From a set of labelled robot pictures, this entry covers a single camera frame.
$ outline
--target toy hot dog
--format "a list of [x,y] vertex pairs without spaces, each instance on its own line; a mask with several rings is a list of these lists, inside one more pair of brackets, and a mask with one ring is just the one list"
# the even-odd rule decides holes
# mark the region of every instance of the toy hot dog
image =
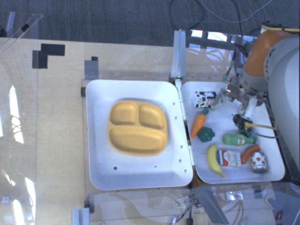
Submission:
[[240,157],[241,163],[242,163],[242,164],[245,164],[245,163],[247,162],[249,156],[250,156],[253,152],[257,152],[257,151],[259,151],[260,149],[261,149],[261,148],[260,148],[257,144],[255,144],[255,145],[253,145],[253,146],[251,146],[251,147],[248,147],[248,148],[244,151],[244,153],[242,154],[242,156]]

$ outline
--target toy bottle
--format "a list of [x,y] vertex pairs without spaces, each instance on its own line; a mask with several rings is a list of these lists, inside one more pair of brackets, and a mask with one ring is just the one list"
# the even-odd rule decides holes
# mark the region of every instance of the toy bottle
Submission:
[[242,146],[247,143],[250,144],[255,144],[256,143],[256,138],[255,137],[246,137],[243,134],[228,134],[225,133],[222,137],[222,141],[226,145],[237,145],[237,146]]

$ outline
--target toy carrot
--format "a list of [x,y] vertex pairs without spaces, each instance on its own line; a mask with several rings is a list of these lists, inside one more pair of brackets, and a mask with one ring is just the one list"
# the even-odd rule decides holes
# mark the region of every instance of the toy carrot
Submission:
[[194,120],[194,124],[192,126],[190,137],[193,139],[197,133],[200,131],[200,129],[203,127],[206,117],[205,115],[209,112],[207,108],[204,108],[201,114],[198,114]]

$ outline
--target yellow banana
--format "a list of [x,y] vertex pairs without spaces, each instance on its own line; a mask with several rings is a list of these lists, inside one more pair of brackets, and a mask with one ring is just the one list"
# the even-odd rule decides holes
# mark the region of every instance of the yellow banana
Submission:
[[207,156],[208,165],[213,172],[219,173],[222,177],[225,177],[225,174],[222,172],[222,169],[217,161],[216,152],[217,152],[217,145],[215,143],[207,149],[206,156]]

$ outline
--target gray floor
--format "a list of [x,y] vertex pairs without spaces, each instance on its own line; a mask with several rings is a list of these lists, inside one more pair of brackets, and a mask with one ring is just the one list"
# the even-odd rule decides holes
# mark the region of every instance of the gray floor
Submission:
[[[173,27],[168,15],[171,0],[0,0],[2,11],[43,14],[39,38],[105,43],[173,45]],[[204,0],[221,17],[237,21],[230,0]],[[241,19],[247,18],[269,0],[234,0]],[[171,14],[176,29],[195,24],[199,30],[240,34],[238,24],[230,24],[211,15],[193,0],[175,0]],[[242,23],[246,35],[270,21],[287,27],[299,27],[300,0],[274,0],[254,17]]]

